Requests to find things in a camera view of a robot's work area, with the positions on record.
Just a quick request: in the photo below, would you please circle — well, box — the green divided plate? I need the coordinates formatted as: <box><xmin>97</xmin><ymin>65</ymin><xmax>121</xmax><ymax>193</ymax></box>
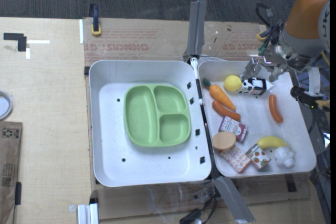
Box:
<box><xmin>123</xmin><ymin>83</ymin><xmax>192</xmax><ymax>148</ymax></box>

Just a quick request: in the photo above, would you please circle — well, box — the orange carrot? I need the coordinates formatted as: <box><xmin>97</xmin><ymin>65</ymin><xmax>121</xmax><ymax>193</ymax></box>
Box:
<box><xmin>202</xmin><ymin>78</ymin><xmax>237</xmax><ymax>112</ymax></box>

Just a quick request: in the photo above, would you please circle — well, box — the tan round biscuit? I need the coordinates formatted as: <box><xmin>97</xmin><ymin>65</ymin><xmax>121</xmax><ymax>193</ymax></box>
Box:
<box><xmin>212</xmin><ymin>131</ymin><xmax>237</xmax><ymax>151</ymax></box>

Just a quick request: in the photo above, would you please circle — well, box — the orange sausage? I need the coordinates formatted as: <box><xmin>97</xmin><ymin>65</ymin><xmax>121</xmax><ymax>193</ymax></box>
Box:
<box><xmin>268</xmin><ymin>94</ymin><xmax>284</xmax><ymax>124</ymax></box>
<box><xmin>212</xmin><ymin>100</ymin><xmax>242</xmax><ymax>122</ymax></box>

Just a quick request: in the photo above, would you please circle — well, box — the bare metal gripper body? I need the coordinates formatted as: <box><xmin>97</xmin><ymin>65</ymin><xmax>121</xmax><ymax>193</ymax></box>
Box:
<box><xmin>258</xmin><ymin>44</ymin><xmax>313</xmax><ymax>73</ymax></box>

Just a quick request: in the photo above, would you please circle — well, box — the brown paper bag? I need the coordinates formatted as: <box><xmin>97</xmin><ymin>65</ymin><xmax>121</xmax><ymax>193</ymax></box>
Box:
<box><xmin>0</xmin><ymin>121</ymin><xmax>23</xmax><ymax>224</ymax></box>

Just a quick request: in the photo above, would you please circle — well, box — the white crumpled lump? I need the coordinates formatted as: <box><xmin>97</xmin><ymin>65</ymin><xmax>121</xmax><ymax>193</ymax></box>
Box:
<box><xmin>274</xmin><ymin>146</ymin><xmax>296</xmax><ymax>169</ymax></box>

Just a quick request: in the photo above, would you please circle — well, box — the black cylinder on white bracket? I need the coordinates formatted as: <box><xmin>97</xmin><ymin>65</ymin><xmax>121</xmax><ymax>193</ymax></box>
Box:
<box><xmin>290</xmin><ymin>67</ymin><xmax>325</xmax><ymax>111</ymax></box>

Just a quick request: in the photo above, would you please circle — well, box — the brown cardboard board red print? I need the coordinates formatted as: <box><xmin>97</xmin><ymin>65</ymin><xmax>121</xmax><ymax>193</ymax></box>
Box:
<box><xmin>82</xmin><ymin>17</ymin><xmax>316</xmax><ymax>220</ymax></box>

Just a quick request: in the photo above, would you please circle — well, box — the yellow lemon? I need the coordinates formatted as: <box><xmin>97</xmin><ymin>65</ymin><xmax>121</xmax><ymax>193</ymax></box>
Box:
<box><xmin>223</xmin><ymin>74</ymin><xmax>243</xmax><ymax>92</ymax></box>

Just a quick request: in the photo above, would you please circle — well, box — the black and white milk carton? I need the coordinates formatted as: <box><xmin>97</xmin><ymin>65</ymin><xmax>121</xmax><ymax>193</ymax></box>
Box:
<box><xmin>238</xmin><ymin>77</ymin><xmax>275</xmax><ymax>97</ymax></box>

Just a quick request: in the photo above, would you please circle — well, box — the white carton with orange fruit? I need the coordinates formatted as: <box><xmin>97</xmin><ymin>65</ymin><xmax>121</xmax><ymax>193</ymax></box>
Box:
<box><xmin>245</xmin><ymin>143</ymin><xmax>271</xmax><ymax>170</ymax></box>

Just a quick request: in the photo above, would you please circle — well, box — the pink and white carton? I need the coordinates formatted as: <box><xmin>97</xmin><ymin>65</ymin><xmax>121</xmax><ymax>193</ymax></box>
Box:
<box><xmin>218</xmin><ymin>115</ymin><xmax>248</xmax><ymax>143</ymax></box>

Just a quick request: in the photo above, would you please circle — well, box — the orange and white packet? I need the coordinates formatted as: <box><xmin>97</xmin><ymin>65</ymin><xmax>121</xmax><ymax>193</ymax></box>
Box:
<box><xmin>219</xmin><ymin>146</ymin><xmax>252</xmax><ymax>174</ymax></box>

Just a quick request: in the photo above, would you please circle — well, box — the white plastic tray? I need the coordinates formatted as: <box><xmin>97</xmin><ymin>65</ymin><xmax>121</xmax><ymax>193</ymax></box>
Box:
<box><xmin>197</xmin><ymin>60</ymin><xmax>317</xmax><ymax>179</ymax></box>
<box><xmin>88</xmin><ymin>59</ymin><xmax>212</xmax><ymax>188</ymax></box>

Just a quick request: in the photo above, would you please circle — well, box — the grey round ring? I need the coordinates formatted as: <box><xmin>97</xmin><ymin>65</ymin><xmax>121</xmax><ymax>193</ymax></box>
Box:
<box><xmin>0</xmin><ymin>90</ymin><xmax>14</xmax><ymax>122</ymax></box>

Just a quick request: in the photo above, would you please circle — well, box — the yellow banana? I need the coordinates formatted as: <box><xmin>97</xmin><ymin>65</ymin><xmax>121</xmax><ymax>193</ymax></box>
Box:
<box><xmin>256</xmin><ymin>136</ymin><xmax>287</xmax><ymax>151</ymax></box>

